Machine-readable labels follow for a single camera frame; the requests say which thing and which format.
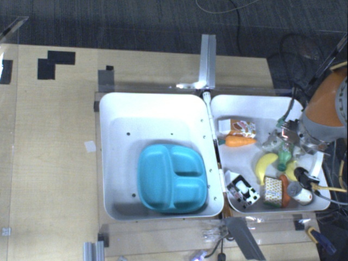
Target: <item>brown sausage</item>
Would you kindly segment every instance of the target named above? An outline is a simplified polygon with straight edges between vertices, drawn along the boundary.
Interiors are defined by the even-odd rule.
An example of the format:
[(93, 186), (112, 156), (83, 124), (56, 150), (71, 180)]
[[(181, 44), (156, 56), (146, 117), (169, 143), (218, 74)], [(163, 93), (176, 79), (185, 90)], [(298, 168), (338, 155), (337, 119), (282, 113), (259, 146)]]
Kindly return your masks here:
[(282, 181), (282, 190), (283, 190), (282, 208), (285, 208), (289, 205), (289, 202), (291, 200), (291, 197), (287, 193), (289, 181), (288, 181), (288, 178), (286, 177), (286, 175), (284, 175), (284, 174), (280, 175), (279, 180)]

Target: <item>black floor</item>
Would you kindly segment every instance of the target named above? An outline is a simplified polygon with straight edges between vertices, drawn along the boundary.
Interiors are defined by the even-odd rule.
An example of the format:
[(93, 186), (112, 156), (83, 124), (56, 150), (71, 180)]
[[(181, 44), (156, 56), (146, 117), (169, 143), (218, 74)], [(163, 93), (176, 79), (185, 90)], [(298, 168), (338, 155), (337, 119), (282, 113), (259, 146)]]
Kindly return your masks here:
[[(232, 0), (238, 7), (251, 1)], [(228, 0), (198, 2), (211, 11), (234, 7)], [(215, 34), (218, 55), (267, 58), (276, 88), (295, 82), (306, 91), (347, 32), (347, 5), (348, 0), (262, 0), (207, 14), (195, 0), (0, 0), (0, 28), (12, 16), (29, 16), (21, 44), (174, 53), (199, 53), (201, 34)], [(347, 47), (337, 61), (342, 59)], [(321, 226), (328, 236), (343, 237), (340, 246), (345, 243), (338, 259), (327, 260), (347, 253), (347, 230), (340, 225)]]

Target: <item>wooden table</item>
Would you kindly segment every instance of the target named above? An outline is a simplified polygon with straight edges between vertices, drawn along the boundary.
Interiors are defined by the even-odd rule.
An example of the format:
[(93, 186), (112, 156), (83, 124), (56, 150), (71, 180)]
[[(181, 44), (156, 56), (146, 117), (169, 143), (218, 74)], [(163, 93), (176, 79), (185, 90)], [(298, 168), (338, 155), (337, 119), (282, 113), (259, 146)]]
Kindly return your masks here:
[[(56, 65), (55, 80), (38, 80), (38, 59), (46, 59), (48, 50), (75, 52), (76, 63)], [(83, 259), (83, 243), (96, 241), (96, 153), (87, 152), (84, 143), (96, 142), (97, 71), (106, 65), (114, 67), (117, 82), (192, 83), (198, 78), (199, 55), (19, 46), (8, 261), (78, 261)], [(217, 57), (216, 83), (272, 87), (266, 60), (255, 58)], [(156, 240), (151, 235), (148, 239)], [(268, 260), (319, 260), (309, 238), (260, 248)], [(245, 260), (235, 245), (225, 252), (228, 260)], [(189, 260), (192, 254), (126, 257), (129, 261)]]

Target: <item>yellow banana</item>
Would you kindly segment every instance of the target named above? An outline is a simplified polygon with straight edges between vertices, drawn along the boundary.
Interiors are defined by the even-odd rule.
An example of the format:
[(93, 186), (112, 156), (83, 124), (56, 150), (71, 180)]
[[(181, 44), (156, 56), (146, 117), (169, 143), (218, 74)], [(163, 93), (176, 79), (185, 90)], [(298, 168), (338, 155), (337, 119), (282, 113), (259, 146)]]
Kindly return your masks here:
[(296, 168), (296, 161), (295, 160), (289, 161), (289, 163), (287, 164), (287, 169), (285, 170), (285, 174), (288, 176), (288, 178), (291, 181), (297, 181), (294, 175), (295, 168)]
[(256, 164), (255, 174), (260, 180), (260, 185), (264, 185), (263, 178), (265, 177), (267, 166), (274, 163), (278, 159), (278, 155), (274, 153), (268, 153), (263, 155)]

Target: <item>carrot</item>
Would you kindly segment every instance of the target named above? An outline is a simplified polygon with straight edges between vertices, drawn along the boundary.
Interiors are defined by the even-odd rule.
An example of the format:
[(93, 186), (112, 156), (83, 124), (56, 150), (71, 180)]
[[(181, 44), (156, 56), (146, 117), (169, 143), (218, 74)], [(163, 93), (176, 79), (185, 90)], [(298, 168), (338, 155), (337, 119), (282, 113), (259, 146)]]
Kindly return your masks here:
[(240, 147), (245, 146), (249, 144), (254, 144), (256, 142), (253, 138), (246, 138), (242, 136), (236, 136), (236, 135), (228, 135), (225, 139), (225, 144), (228, 147)]
[(291, 200), (291, 197), (288, 195), (287, 193), (287, 188), (288, 188), (288, 185), (289, 185), (289, 181), (288, 181), (288, 178), (286, 177), (286, 175), (284, 174), (281, 174), (279, 176), (279, 180), (282, 181), (282, 208), (286, 208), (289, 203), (290, 203), (290, 200)]

